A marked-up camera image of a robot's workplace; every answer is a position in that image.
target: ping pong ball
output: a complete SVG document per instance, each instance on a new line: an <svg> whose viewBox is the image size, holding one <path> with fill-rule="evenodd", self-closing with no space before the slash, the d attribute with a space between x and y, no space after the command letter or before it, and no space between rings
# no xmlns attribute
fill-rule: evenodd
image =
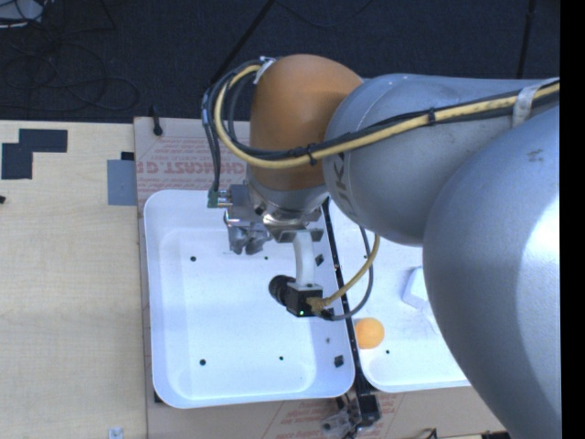
<svg viewBox="0 0 585 439"><path fill-rule="evenodd" d="M384 339L384 326L374 317L359 319L354 329L357 345L362 349L375 348Z"/></svg>

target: yellow cable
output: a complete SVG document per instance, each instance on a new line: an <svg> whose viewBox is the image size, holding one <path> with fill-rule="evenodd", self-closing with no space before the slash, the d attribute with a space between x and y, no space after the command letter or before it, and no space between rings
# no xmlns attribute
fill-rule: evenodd
<svg viewBox="0 0 585 439"><path fill-rule="evenodd" d="M340 298L343 296L349 289L357 283L357 281L364 275L365 272L369 270L369 267L372 266L374 263L374 259L376 259L376 255L378 254L378 249L380 245L380 237L375 234L374 235L374 245L372 246L372 251L370 252L369 256L367 257L366 262L362 265L362 268L354 275L354 277L349 280L346 284L344 284L341 288L331 294L329 297L309 297L307 298L307 303L313 309L315 314L318 314L323 309L331 305L335 299Z"/></svg>
<svg viewBox="0 0 585 439"><path fill-rule="evenodd" d="M258 71L261 65L252 65L238 73L229 84L231 87L233 84L238 82L242 77L251 73L253 71ZM311 162L311 157L308 155L303 155L300 157L295 158L286 158L286 159L277 159L277 160L268 160L268 159L260 159L258 157L248 155L241 151L237 146L233 144L225 129L221 126L223 125L221 121L221 106L223 104L223 100L226 94L226 90L228 89L227 85L224 85L218 94L218 98L216 100L216 104L214 106L214 120L216 124L216 131L218 133L219 139L226 145L226 147L231 151L235 156L242 159L243 161L249 163L252 166L257 167L264 167L269 169L284 169L287 167L296 167L305 164L309 164ZM559 91L560 85L559 82L543 88L534 96L534 99L538 99L543 96L547 96L555 91ZM461 117L464 115L474 114L474 113L481 113L481 112L489 112L497 109L504 109L507 107L511 107L516 102L517 96L512 95L508 96L507 98L502 99L495 99L490 101L482 101L482 102L475 102L473 104L467 104L464 106L452 107L448 109L442 109L435 113L435 120L437 122L442 122L446 120L455 119L457 117ZM388 129L380 130L378 132L374 132L369 135L365 135L361 138L357 138L355 140L350 140L348 142L344 142L340 145L330 146L323 150L315 151L312 154L313 159L319 160L323 159L324 157L330 155L336 155L338 153L346 152L352 149L359 148L361 146L371 145L375 142L379 142L380 140L385 140L386 138L390 138L390 136L394 136L396 134L402 134L407 132L408 130L413 130L415 128L419 128L425 126L429 123L429 116L428 114L422 114L418 117L414 117L412 119L408 119L407 121L397 123L393 127L389 127Z"/></svg>

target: cable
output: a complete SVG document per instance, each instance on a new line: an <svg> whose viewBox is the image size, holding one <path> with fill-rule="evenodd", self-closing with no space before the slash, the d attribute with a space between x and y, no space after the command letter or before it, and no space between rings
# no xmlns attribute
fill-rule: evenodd
<svg viewBox="0 0 585 439"><path fill-rule="evenodd" d="M349 280L346 284L344 284L341 288L335 291L328 297L308 297L307 304L311 306L313 312L315 314L319 314L323 309L331 305L335 299L343 296L351 287L357 283L357 281L364 275L365 272L372 266L374 263L374 259L376 259L376 255L378 254L378 248L380 245L380 237L375 234L374 235L374 246L372 247L371 253L367 256L366 262L362 265L362 267L357 271L354 277Z"/></svg>
<svg viewBox="0 0 585 439"><path fill-rule="evenodd" d="M232 141L236 144L238 141L238 138L236 137L236 130L234 128L234 118L236 116L236 105L238 102L238 99L241 95L242 89L246 86L244 83L247 79L252 79L254 77L254 73L250 73L249 75L247 75L246 77L244 77L241 82L239 82L233 89L233 92L231 93L231 96L229 98L229 103L228 103L228 132L229 132L229 137L232 139Z"/></svg>
<svg viewBox="0 0 585 439"><path fill-rule="evenodd" d="M310 155L305 154L299 157L292 157L286 159L269 160L260 158L254 155L247 154L238 148L227 135L225 129L219 128L221 125L221 107L226 96L226 92L241 78L245 77L253 71L257 71L261 68L261 65L255 64L246 67L244 70L236 74L230 82L226 82L221 86L218 97L213 109L213 117L215 119L216 133L219 139L226 145L226 147L237 157L244 160L248 164L257 167L266 167L273 169L283 169L288 167L296 167L305 164L310 164L312 159L319 160L330 155L336 155L342 152L346 152L352 149L359 148L361 146L371 145L375 142L390 138L396 134L401 134L415 128L428 126L431 123L444 123L452 121L453 119L461 119L466 116L476 115L485 112L494 112L501 109L508 109L514 106L516 102L516 94L505 96L503 98L489 99L479 102L469 102L458 106L448 106L432 111L432 120L430 119L429 113L423 113L417 115L407 121L396 123L383 128L378 131L369 133L367 129L365 134L360 135L358 138L343 141L337 145L326 147L323 149L314 148ZM559 91L559 81L553 82L548 86L545 86L537 91L534 99L539 99L550 94L555 94Z"/></svg>
<svg viewBox="0 0 585 439"><path fill-rule="evenodd" d="M38 3L39 5L42 6L41 11L38 15L34 16L34 17L28 17L24 14L24 12L22 11L22 9L20 8L20 1L21 0L8 0L6 2L3 2L0 7L2 6L8 6L8 5L12 5L14 4L15 6L15 10L17 11L17 13L20 15L20 20L12 20L12 19L7 19L7 18L0 18L0 20L5 20L5 21L9 21L8 23L4 23L2 25L0 25L0 29L11 29L13 27L25 27L27 26L30 22L34 22L39 20L45 13L45 9L47 6L48 2L53 3L55 0L41 0L40 2L38 2L38 0L32 0L36 3Z"/></svg>
<svg viewBox="0 0 585 439"><path fill-rule="evenodd" d="M439 439L439 436L437 435L437 428L432 428L429 435L424 439Z"/></svg>
<svg viewBox="0 0 585 439"><path fill-rule="evenodd" d="M103 0L77 0L86 4L99 5L108 20L106 27L83 27L81 29L70 30L65 32L65 20L59 20L56 24L55 6L47 6L47 2L55 0L44 0L44 11L40 16L41 20L27 19L27 29L22 31L10 32L10 35L18 34L20 39L8 40L9 46L15 50L18 55L8 60L0 69L5 82L12 88L26 91L24 102L0 102L0 108L23 109L25 111L35 112L77 112L87 107L97 107L110 111L126 111L132 109L140 100L140 91L138 87L122 77L114 77L108 73L107 65L104 60L94 51L85 48L77 42L77 36L80 33L88 33L97 30L115 30L116 25L108 6ZM60 0L63 5L58 5L64 15L72 12L65 12L64 5L71 0ZM25 18L23 12L18 8L21 16ZM83 57L83 70L70 70L69 64L65 64L69 59L78 59ZM116 98L109 94L116 90ZM44 96L48 94L52 99L52 91L63 91L64 96L70 97L73 102L67 102L67 97L62 99L63 103L67 102L71 107L39 107L30 105L32 94ZM116 100L127 100L124 104L119 104Z"/></svg>
<svg viewBox="0 0 585 439"><path fill-rule="evenodd" d="M336 21L334 23L329 23L329 24L325 24L325 23L315 23L314 21L311 21L309 18L307 18L306 16L301 15L298 11L290 8L289 6L285 5L283 2L279 2L279 5L282 6L283 8L285 8L286 10L290 11L293 15L299 17L302 19L302 21L304 21L305 23L308 23L312 26L315 27L336 27L339 26L341 24L344 24L348 21L350 21L351 19L355 18L356 16L360 15L361 13L364 12L364 10L366 10L366 8L368 8L372 2L374 2L374 0L367 0L367 2L359 9L357 10L353 15L348 16L347 18L341 19L339 21Z"/></svg>
<svg viewBox="0 0 585 439"><path fill-rule="evenodd" d="M528 42L530 41L530 31L532 29L532 22L536 16L537 0L528 0L528 9L526 11L526 23L524 25L524 36L522 37L522 47L520 49L520 59L518 61L518 69L516 77L521 79L524 76L524 66L527 59Z"/></svg>
<svg viewBox="0 0 585 439"><path fill-rule="evenodd" d="M261 73L264 70L265 65L266 65L265 63L262 64L262 68L260 70L258 70L258 73ZM251 74L246 74L245 76L239 77L238 79L233 79L233 84L229 85L228 93L231 93L232 91L239 91L239 89L242 86L241 83L250 77L251 77ZM479 101L487 102L487 101L491 101L491 100L497 100L497 99L500 99L500 98L505 97L505 96L513 96L513 95L516 95L516 91L512 91L509 93L502 93L502 94L499 94L497 96L488 96L488 97L482 98L480 100L475 100L474 102L479 102ZM542 104L543 103L542 100L546 100L546 98L541 98L541 100L533 100L533 106L537 107L539 104ZM459 103L456 105L452 105L451 107L468 106L470 104L473 104L474 102L463 102L463 103ZM488 117L493 118L493 117L498 116L498 115L508 115L509 114L508 111L510 111L510 110L511 110L510 108L500 109L500 110L494 109L492 111L485 112L485 113L466 114L461 120L467 120L467 121L483 120L483 119L488 118ZM203 112L203 115L206 115L209 118L213 118L213 115L210 114L209 112ZM324 150L324 149L329 148L331 146L336 146L336 145L341 145L341 144L345 145L346 142L349 140L356 140L356 139L362 138L368 134L372 134L374 132L379 132L379 131L388 129L393 124L399 123L400 121L406 121L408 119L412 119L412 118L417 117L417 116L429 116L429 115L430 115L430 111L428 111L428 110L427 111L418 111L418 112L407 112L407 113L395 115L395 116L390 117L388 119L383 119L381 121L378 121L372 125L369 125L368 127L360 129L358 131L342 134L336 138L323 141L322 143L317 144L317 145L311 145L310 152L313 153L315 151ZM448 121L445 121L445 120L437 121L437 119L434 118L433 122L431 124L439 124L439 123L446 123L446 122L448 122ZM261 159L274 160L274 159L286 159L286 158L291 158L291 157L299 157L302 155L309 155L309 151L308 151L307 147L296 147L294 149L289 149L289 150L260 150L260 149L251 148L251 147L248 147L246 145L239 143L237 141L237 139L234 137L234 135L231 134L231 132L228 132L228 135L229 135L231 141L233 142L233 144L241 152L247 153L249 155L252 155L254 157L261 158Z"/></svg>
<svg viewBox="0 0 585 439"><path fill-rule="evenodd" d="M369 249L369 242L367 241L366 230L361 226L359 227L359 230L362 234L362 239L364 240L364 246L366 248L366 257L369 257L371 251ZM349 317L353 317L355 314L357 314L364 307L364 305L366 305L366 302L372 293L373 287L374 287L374 265L371 264L368 268L367 288L366 288L366 292L364 293L364 296L362 297L362 300L353 309L351 309L348 312L340 314L339 316L327 316L327 317L324 316L323 319L336 322L338 320L346 320Z"/></svg>
<svg viewBox="0 0 585 439"><path fill-rule="evenodd" d="M223 63L219 67L218 71L216 71L216 74L213 75L213 77L211 77L211 84L215 84L217 82L217 80L219 79L219 75L221 73L223 73L225 71L225 69L229 66L231 61L234 58L236 58L236 56L238 55L238 52L246 44L246 41L250 38L252 33L256 30L258 25L261 23L262 19L264 19L264 17L266 17L266 15L270 11L271 7L276 3L276 1L277 0L268 0L264 4L264 6L260 10L260 12L254 18L254 21L252 21L252 24L248 27L248 29L246 30L244 35L239 39L238 44L236 44L236 47L234 47L231 50L229 55L226 57L226 59L223 61Z"/></svg>
<svg viewBox="0 0 585 439"><path fill-rule="evenodd" d="M214 178L213 178L212 185L209 189L208 205L210 207L215 207L217 204L217 199L215 196L217 195L218 190L219 190L219 179L220 179L220 172L221 172L221 164L220 164L221 163L221 156L220 156L220 150L219 150L219 139L218 139L217 131L218 130L223 130L224 132L226 131L225 128L222 128L223 127L223 120L222 119L224 118L224 116L221 115L222 110L224 108L223 104L219 107L220 116L219 116L218 121L219 121L219 125L222 126L221 128L219 127L219 125L216 124L217 119L213 115L210 114L210 107L218 104L217 103L218 92L222 86L231 85L231 81L234 79L235 76L238 75L238 73L242 73L248 67L255 66L255 65L256 65L255 61L244 62L236 69L231 70L230 72L223 75L217 83L212 84L209 88L207 88L207 90L203 94L203 98L201 101L201 123L203 124L203 128L204 128L204 131L206 133L207 142L209 144L209 151L211 153L211 159L212 159L213 167L214 167ZM248 74L253 74L254 72L255 72L255 70L250 71L250 72L246 72L241 77L239 77L238 80L245 79ZM235 96L236 100L237 100L238 96L239 96L239 93L238 93L238 91L236 91L236 96ZM228 116L229 116L229 118L231 118L231 123L233 123L233 118L232 118L233 114L229 113ZM251 153L251 151L248 150L247 146L240 144L235 139L231 139L231 141L234 144L234 146L236 148L238 148L240 151Z"/></svg>

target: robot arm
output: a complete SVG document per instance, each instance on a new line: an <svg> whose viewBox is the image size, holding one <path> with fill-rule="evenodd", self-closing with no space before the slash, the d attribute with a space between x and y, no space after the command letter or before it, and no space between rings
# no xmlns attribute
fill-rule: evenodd
<svg viewBox="0 0 585 439"><path fill-rule="evenodd" d="M327 196L381 238L422 246L433 313L468 380L515 439L560 437L558 80L361 80L290 56L258 80L244 146L222 104L260 69L204 101L210 134L249 163L247 189L227 197L232 249L293 241ZM297 247L298 273L310 246ZM327 298L304 289L292 300L318 315Z"/></svg>

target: black floor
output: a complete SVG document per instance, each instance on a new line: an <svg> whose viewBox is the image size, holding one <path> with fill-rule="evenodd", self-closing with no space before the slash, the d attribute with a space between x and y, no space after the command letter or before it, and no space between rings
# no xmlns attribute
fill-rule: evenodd
<svg viewBox="0 0 585 439"><path fill-rule="evenodd" d="M152 105L163 117L198 118L210 79L268 0L37 1L46 2L40 23L0 20L0 119L131 122ZM230 67L303 52L364 78L516 78L528 8L529 0L277 0ZM555 77L560 0L536 0L535 9L521 77Z"/></svg>

